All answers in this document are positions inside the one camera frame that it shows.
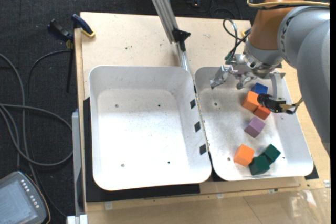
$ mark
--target white tray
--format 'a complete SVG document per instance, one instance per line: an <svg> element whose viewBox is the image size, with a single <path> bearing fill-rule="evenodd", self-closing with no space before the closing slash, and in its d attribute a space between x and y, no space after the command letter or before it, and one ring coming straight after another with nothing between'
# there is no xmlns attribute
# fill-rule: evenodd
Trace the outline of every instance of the white tray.
<svg viewBox="0 0 336 224"><path fill-rule="evenodd" d="M105 190L206 181L211 162L191 75L98 66L89 75L93 178Z"/></svg>
<svg viewBox="0 0 336 224"><path fill-rule="evenodd" d="M212 90L210 79L214 78L217 70L218 67L202 67L195 73L195 85L216 174L224 180L310 174L313 170L313 161L296 114L271 113L264 120L266 125L256 138L244 131L254 117L252 111L242 107L244 96L256 82L267 86L268 93L272 94L271 80L256 79L247 83L243 89L237 90L236 84L239 81L229 75L226 82ZM287 103L292 104L284 79L282 79L282 93ZM275 146L281 154L270 165L269 171L252 176L248 167L233 162L235 152L241 144L253 148L254 156L262 153L269 144Z"/></svg>

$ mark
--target foam block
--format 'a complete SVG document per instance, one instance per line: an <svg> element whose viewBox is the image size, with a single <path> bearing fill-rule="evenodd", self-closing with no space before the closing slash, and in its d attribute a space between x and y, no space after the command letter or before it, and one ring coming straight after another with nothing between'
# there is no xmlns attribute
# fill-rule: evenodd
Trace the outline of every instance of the foam block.
<svg viewBox="0 0 336 224"><path fill-rule="evenodd" d="M260 175L269 170L269 164L265 156L258 156L252 159L252 162L248 165L251 174Z"/></svg>
<svg viewBox="0 0 336 224"><path fill-rule="evenodd" d="M253 117L253 119L250 121L248 126L244 129L246 133L248 133L253 138L256 138L263 128L265 127L265 123L259 119L258 117Z"/></svg>
<svg viewBox="0 0 336 224"><path fill-rule="evenodd" d="M271 111L262 105L258 106L258 108L253 112L255 116L261 118L262 120L265 120L270 113Z"/></svg>
<svg viewBox="0 0 336 224"><path fill-rule="evenodd" d="M243 103L241 104L241 106L254 112L259 106L257 98L258 98L257 93L248 91L248 93L245 95L243 99Z"/></svg>
<svg viewBox="0 0 336 224"><path fill-rule="evenodd" d="M260 93L267 93L267 91L268 91L268 87L267 86L265 86L265 85L262 85L262 84L260 84L260 83L256 83L256 84L254 84L254 86L251 88L251 91L252 92L255 92L255 93L257 93L257 94L260 94Z"/></svg>
<svg viewBox="0 0 336 224"><path fill-rule="evenodd" d="M233 158L233 161L246 167L252 162L253 154L254 154L253 148L241 144L240 147L236 150L236 154L235 157Z"/></svg>
<svg viewBox="0 0 336 224"><path fill-rule="evenodd" d="M269 165L271 165L281 154L280 151L272 144L269 144L268 147L264 150L260 156L265 156Z"/></svg>

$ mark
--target black floor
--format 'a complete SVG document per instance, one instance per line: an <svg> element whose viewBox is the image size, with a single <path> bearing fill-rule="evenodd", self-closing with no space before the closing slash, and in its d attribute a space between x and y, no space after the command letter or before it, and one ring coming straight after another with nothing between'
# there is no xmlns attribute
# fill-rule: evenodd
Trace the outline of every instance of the black floor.
<svg viewBox="0 0 336 224"><path fill-rule="evenodd" d="M201 0L199 9L190 7L186 0L172 0L172 7L176 16L243 19L251 23L257 13L246 5L246 0ZM74 69L70 90L66 92L69 52L41 60L31 72L29 91L28 76L40 57L66 50L64 42L48 33L48 23L55 18L72 34L71 16L80 12L156 14L151 0L0 0L0 54L18 70L25 89L25 104L54 112L68 123L71 123L72 112L77 107ZM0 103L23 104L19 81L1 57ZM17 124L23 145L22 111L8 110ZM25 129L29 155L38 162L58 162L72 150L71 132L55 118L40 112L26 113ZM0 138L0 178L3 178L17 169L17 152L2 117ZM27 162L22 158L19 169L31 175ZM34 169L47 196L51 223L65 223L65 216L75 214L72 160L55 167L35 165Z"/></svg>

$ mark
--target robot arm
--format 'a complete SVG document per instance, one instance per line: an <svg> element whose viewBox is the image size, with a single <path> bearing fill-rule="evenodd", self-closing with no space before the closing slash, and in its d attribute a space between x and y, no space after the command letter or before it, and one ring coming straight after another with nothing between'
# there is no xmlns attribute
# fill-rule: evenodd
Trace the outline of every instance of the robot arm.
<svg viewBox="0 0 336 224"><path fill-rule="evenodd" d="M225 81L226 72L239 79L238 89L254 77L272 79L273 96L260 94L259 103L273 112L294 113L304 101L330 155L330 3L264 0L255 4L252 1L247 1L249 6L259 11L244 53L234 55L227 62L229 68L220 68L211 81L212 88ZM286 104L277 91L280 75L273 71L283 60L297 70L302 100L296 104Z"/></svg>

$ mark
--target wooden table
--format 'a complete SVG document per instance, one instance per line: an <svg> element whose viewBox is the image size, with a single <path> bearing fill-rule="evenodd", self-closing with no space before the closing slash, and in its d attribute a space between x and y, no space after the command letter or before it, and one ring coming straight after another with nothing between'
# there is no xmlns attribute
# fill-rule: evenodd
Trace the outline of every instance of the wooden table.
<svg viewBox="0 0 336 224"><path fill-rule="evenodd" d="M89 97L90 70L98 65L179 66L179 62L176 46L168 42L158 16L105 13L81 13L80 16L96 31L96 36L92 39L83 35L80 29L75 29L74 33L82 174L85 184L83 101ZM192 76L200 67L219 67L224 63L225 55L234 45L234 38L224 31L222 19L177 17L176 20L181 30L191 33L186 40L186 52ZM239 33L251 27L249 21L236 20L235 23ZM241 53L242 49L243 45L236 52ZM281 72L286 73L285 80L292 99L299 100L301 95L296 70L284 62ZM210 178L200 184L199 195L85 202L84 209L89 224L213 223L223 219L234 223L243 223L246 219L249 219L249 223L260 223L263 217L267 220L269 210L275 212L279 208L282 208L278 212L279 220L283 221L290 212L292 218L289 220L292 221L295 219L293 205L286 206L288 210L283 205L289 200L302 199L306 193L310 200L314 197L315 203L319 201L314 209L315 218L328 223L325 221L329 221L331 212L330 188L325 187L324 180L330 181L330 158L304 104L298 109L297 116L319 178L306 180L305 177L284 177L237 182L214 182ZM305 215L300 211L302 216L311 215L309 199L306 199L306 203L301 203L302 207L299 206L302 212L306 212Z"/></svg>

